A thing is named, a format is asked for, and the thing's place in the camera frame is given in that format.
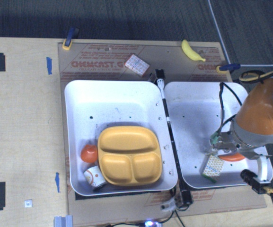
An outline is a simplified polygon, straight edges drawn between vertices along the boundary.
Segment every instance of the yellow banana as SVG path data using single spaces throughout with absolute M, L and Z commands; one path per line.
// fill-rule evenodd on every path
M 183 52 L 193 61 L 206 61 L 197 52 L 195 52 L 186 40 L 182 41 Z

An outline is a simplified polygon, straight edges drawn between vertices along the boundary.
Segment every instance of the light wood surface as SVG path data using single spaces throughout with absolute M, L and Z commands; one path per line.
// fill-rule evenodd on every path
M 6 182 L 6 207 L 0 211 L 0 226 L 48 227 L 53 226 L 55 216 L 69 213 L 57 47 L 62 41 L 0 38 L 0 52 L 6 56 L 6 72 L 0 72 L 0 182 Z M 52 59 L 52 75 L 47 73 L 46 57 Z M 54 180 L 56 172 L 60 174 L 60 192 Z M 273 227 L 273 204 L 270 197 L 264 198 L 266 208 L 182 220 L 188 227 Z M 32 208 L 24 207 L 28 199 L 33 200 Z M 172 218 L 164 226 L 180 223 Z

